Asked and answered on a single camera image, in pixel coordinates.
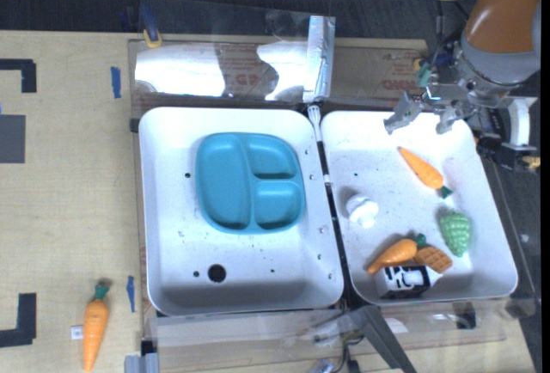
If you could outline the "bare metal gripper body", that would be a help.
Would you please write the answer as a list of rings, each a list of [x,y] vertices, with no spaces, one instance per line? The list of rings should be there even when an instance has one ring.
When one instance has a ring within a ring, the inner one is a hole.
[[[495,83],[476,73],[440,70],[425,87],[425,101],[432,106],[496,108],[514,89],[515,84]]]

